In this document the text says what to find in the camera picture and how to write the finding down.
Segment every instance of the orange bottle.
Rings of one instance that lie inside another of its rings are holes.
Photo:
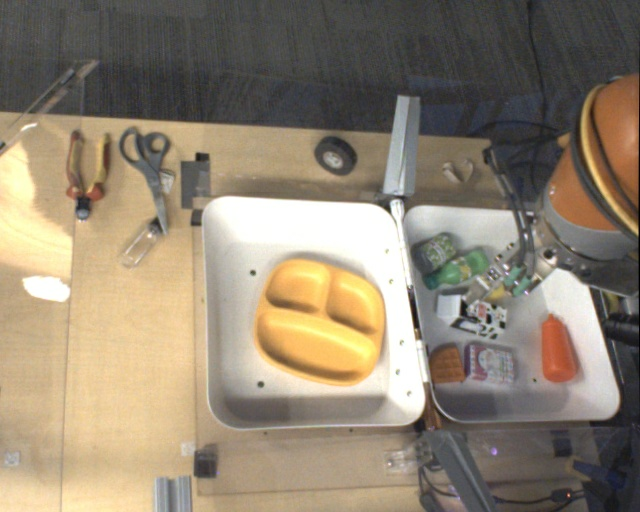
[[[551,382],[566,382],[578,373],[567,328],[551,314],[542,324],[542,373]]]

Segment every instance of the metal bracket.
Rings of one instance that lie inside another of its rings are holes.
[[[193,209],[191,225],[202,225],[202,210],[194,205],[194,198],[211,194],[211,163],[207,153],[196,153],[193,162],[180,163],[182,208]]]
[[[215,478],[218,475],[218,449],[215,444],[196,450],[193,456],[193,476]]]
[[[393,221],[396,224],[396,231],[398,232],[398,243],[400,244],[404,280],[407,285],[407,290],[413,290],[409,249],[407,247],[407,237],[404,232],[404,202],[402,199],[392,199],[389,203],[389,210],[391,212],[391,217],[393,217]]]
[[[421,439],[429,444],[467,510],[497,511],[491,491],[462,434],[447,430],[425,431]]]
[[[411,197],[415,192],[419,135],[420,98],[398,96],[383,197]]]
[[[153,492],[154,512],[192,512],[191,477],[179,476],[174,480],[156,478]]]

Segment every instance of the gray carpet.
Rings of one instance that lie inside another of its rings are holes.
[[[5,0],[0,109],[95,58],[90,116],[389,132],[403,93],[423,134],[509,141],[543,132],[486,124],[570,127],[639,45],[632,0]],[[557,158],[530,149],[501,155],[525,199]]]

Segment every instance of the green can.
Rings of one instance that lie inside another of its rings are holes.
[[[442,268],[455,255],[456,248],[445,233],[411,247],[413,264],[423,276]]]

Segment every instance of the label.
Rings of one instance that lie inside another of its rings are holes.
[[[473,277],[473,270],[471,270],[471,267],[464,258],[458,258],[458,260],[456,260],[456,264],[460,269],[460,282]]]
[[[433,270],[437,270],[453,257],[455,249],[446,235],[438,235],[425,244],[424,252],[431,261]]]

